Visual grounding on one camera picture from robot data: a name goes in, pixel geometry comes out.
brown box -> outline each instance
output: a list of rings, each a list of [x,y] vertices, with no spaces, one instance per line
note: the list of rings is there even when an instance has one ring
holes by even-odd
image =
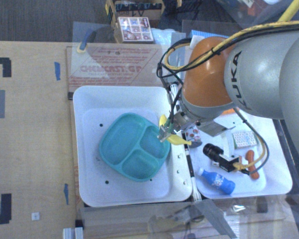
[[[163,0],[106,0],[105,10],[112,28],[118,17],[147,17],[150,25],[157,27],[164,12]]]

blue bottle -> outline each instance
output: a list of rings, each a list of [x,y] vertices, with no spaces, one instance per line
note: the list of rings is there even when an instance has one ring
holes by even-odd
[[[204,177],[210,185],[222,190],[227,195],[230,195],[235,189],[236,184],[233,181],[227,180],[216,172],[207,172],[200,168],[198,174]]]

blue bowl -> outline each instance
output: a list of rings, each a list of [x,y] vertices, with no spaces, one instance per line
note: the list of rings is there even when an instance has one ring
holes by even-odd
[[[168,141],[158,140],[158,130],[158,125],[146,118],[125,113],[103,135],[101,158],[124,176],[147,181],[157,174],[170,151]]]

orange object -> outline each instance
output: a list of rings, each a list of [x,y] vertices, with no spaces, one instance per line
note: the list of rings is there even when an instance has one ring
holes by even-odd
[[[189,61],[209,51],[225,38],[212,36],[201,40],[191,53]],[[231,101],[224,84],[225,63],[233,46],[225,49],[196,68],[186,72],[183,94],[188,102],[200,107],[226,105]]]
[[[254,151],[253,150],[248,150],[247,153],[246,153],[246,160],[248,160],[248,164],[250,164],[251,162],[254,161]],[[256,167],[254,165],[248,167],[248,171],[249,172],[252,172],[252,171],[255,171],[256,170]],[[253,173],[250,175],[251,178],[253,178],[254,180],[257,180],[259,179],[260,175],[258,172],[256,173]]]

